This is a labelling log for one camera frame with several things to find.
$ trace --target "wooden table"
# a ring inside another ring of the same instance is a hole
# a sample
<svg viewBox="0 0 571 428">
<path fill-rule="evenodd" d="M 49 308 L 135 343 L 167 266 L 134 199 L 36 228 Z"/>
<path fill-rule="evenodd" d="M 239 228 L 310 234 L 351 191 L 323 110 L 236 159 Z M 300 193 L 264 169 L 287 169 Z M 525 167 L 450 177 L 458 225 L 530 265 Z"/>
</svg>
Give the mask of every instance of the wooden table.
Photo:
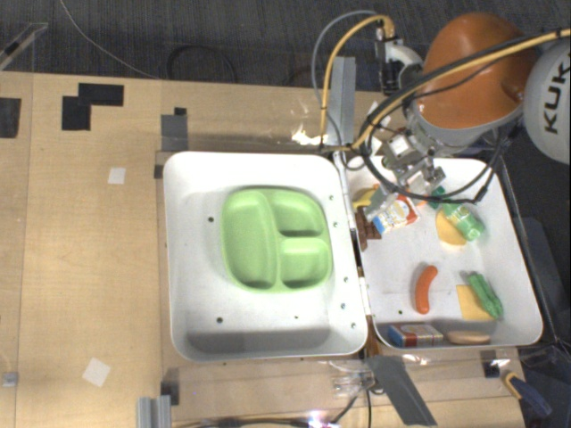
<svg viewBox="0 0 571 428">
<path fill-rule="evenodd" d="M 62 131 L 62 97 L 77 95 L 79 82 L 123 85 L 124 105 L 94 106 L 89 132 Z M 210 375 L 173 355 L 161 333 L 166 306 L 153 178 L 161 115 L 187 109 L 191 147 L 287 149 L 300 126 L 317 134 L 315 99 L 298 88 L 7 72 L 0 73 L 0 97 L 22 100 L 18 137 L 0 139 L 0 371 L 17 371 L 20 379 L 0 389 L 0 426 L 135 426 L 137 399 L 159 395 L 165 360 L 202 373 L 197 385 Z M 356 119 L 375 99 L 357 95 Z M 126 169 L 124 184 L 108 183 L 111 168 Z M 515 350 L 500 354 L 521 374 Z M 498 379 L 483 378 L 477 354 L 431 357 L 457 363 L 412 370 L 440 426 L 523 426 L 517 401 Z M 101 387 L 82 378 L 92 358 L 110 367 Z M 296 382 L 315 394 L 330 392 L 319 379 Z M 215 398 L 204 395 L 174 407 L 174 418 L 190 417 L 192 405 L 222 415 Z M 234 394 L 232 405 L 246 407 L 248 397 Z M 344 404 L 326 399 L 325 409 Z M 401 426 L 386 397 L 374 404 L 374 426 Z M 295 410 L 287 398 L 278 406 L 280 413 Z M 363 401 L 356 406 L 343 426 L 366 426 Z"/>
</svg>

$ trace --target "green dish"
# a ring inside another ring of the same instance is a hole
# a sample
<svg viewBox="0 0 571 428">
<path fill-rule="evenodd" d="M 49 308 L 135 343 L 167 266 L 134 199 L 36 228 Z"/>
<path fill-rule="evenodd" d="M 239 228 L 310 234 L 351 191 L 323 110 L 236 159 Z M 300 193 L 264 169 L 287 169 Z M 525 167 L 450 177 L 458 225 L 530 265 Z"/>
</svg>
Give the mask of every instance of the green dish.
<svg viewBox="0 0 571 428">
<path fill-rule="evenodd" d="M 331 275 L 325 215 L 305 193 L 248 188 L 230 194 L 222 209 L 221 240 L 227 271 L 245 289 L 296 291 Z"/>
</svg>

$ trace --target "green bottle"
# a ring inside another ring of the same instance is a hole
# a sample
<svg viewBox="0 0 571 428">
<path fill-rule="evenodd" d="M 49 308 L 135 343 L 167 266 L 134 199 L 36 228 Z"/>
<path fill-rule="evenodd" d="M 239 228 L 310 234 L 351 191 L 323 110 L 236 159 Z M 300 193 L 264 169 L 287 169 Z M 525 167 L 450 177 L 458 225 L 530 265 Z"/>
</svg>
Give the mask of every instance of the green bottle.
<svg viewBox="0 0 571 428">
<path fill-rule="evenodd" d="M 468 241 L 474 241 L 484 231 L 484 224 L 463 204 L 443 203 L 443 212 Z"/>
</svg>

